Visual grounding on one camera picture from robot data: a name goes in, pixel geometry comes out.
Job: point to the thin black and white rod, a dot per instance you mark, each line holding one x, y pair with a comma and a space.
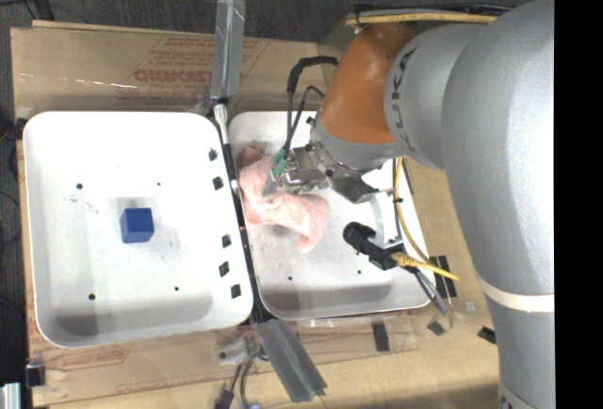
241, 228

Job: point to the brown cardboard board red print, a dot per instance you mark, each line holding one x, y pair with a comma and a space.
94, 63

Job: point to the pink cloth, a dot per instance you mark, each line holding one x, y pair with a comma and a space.
287, 209

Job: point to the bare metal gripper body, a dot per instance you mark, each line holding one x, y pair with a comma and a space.
306, 171

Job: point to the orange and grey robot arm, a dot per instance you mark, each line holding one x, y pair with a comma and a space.
490, 124

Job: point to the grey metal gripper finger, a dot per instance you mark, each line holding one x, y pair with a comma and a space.
271, 184

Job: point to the blue cube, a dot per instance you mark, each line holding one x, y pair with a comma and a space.
136, 226

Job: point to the white plastic tray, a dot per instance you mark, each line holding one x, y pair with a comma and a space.
132, 152
320, 284

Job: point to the black cylinder on white bracket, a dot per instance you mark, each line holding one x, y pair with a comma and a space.
372, 247

